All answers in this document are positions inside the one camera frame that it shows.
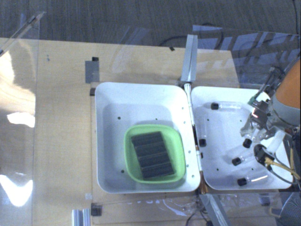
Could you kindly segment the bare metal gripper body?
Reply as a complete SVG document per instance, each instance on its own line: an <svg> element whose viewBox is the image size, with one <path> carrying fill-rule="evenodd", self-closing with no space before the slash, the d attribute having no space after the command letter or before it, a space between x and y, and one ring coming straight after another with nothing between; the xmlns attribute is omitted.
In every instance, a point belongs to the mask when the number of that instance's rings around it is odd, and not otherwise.
<svg viewBox="0 0 301 226"><path fill-rule="evenodd" d="M251 128L272 129L277 121L277 114L273 109L271 100L255 101L249 121Z"/></svg>

